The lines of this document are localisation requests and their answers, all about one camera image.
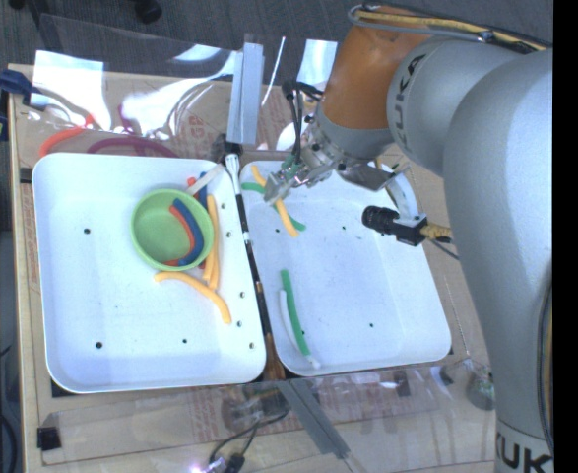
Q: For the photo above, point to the short yellow foam tube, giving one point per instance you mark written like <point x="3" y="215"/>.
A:
<point x="208" y="264"/>

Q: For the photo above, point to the green foam tube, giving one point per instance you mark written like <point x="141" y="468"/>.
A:
<point x="296" y="223"/>
<point x="293" y="313"/>

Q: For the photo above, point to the thin black and white rod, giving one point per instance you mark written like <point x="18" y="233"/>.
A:
<point x="252" y="259"/>

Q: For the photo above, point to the purple foam tube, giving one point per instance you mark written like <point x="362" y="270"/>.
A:
<point x="131" y="143"/>

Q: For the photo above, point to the green bowl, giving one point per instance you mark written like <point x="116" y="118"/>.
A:
<point x="160" y="229"/>

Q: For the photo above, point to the white plastic tray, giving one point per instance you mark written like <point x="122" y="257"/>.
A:
<point x="367" y="284"/>
<point x="121" y="323"/>

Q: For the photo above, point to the red foam tube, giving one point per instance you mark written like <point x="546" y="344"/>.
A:
<point x="185" y="227"/>

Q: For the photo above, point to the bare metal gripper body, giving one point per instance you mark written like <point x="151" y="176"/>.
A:
<point x="318" y="158"/>

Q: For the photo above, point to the blue foam tube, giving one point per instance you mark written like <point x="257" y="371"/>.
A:
<point x="197" y="227"/>

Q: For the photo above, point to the black cylinder on white bracket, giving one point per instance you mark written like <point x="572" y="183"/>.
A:
<point x="381" y="219"/>

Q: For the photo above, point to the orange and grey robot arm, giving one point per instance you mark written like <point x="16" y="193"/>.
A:
<point x="490" y="165"/>

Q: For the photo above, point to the long yellow foam tube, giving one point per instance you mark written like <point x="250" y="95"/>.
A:
<point x="205" y="291"/>

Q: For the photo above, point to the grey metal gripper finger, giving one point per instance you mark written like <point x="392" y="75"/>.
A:
<point x="287" y="186"/>
<point x="272" y="189"/>

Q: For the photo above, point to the orange foam tube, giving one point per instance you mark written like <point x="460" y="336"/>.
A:
<point x="57" y="138"/>

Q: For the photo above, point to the brown cardboard board red print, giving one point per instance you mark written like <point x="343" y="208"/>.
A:
<point x="121" y="426"/>

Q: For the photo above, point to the white foam tube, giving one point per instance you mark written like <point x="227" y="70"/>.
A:
<point x="208" y="177"/>
<point x="285" y="313"/>

